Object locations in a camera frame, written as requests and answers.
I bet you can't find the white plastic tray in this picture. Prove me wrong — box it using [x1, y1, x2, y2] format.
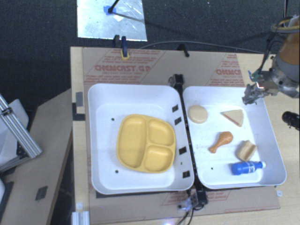
[182, 86, 287, 190]
[87, 83, 195, 195]

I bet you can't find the beige hot dog bun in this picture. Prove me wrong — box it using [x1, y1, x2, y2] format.
[237, 140, 258, 162]

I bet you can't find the beige triangular sandwich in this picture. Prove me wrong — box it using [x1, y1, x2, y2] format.
[220, 109, 245, 128]

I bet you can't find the brown cardboard board red print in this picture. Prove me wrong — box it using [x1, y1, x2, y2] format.
[82, 47, 281, 218]

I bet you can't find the yellow divided plate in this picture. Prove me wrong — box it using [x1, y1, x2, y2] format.
[116, 113, 177, 174]

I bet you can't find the black cylinder on white bracket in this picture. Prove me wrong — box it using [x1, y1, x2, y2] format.
[282, 111, 300, 131]

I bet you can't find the black block with thin wires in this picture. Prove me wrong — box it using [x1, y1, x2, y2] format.
[195, 188, 209, 208]
[168, 74, 186, 89]

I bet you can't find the thin black rod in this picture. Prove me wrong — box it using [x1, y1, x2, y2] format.
[177, 84, 203, 195]

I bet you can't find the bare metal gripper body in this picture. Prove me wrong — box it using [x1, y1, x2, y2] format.
[255, 70, 300, 99]

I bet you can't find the blue bottle white cap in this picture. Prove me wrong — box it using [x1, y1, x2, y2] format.
[231, 161, 267, 176]

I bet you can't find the beige round biscuit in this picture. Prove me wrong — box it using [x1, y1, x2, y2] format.
[187, 105, 209, 124]

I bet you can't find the orange chicken drumstick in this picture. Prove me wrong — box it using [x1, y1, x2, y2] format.
[209, 131, 234, 154]

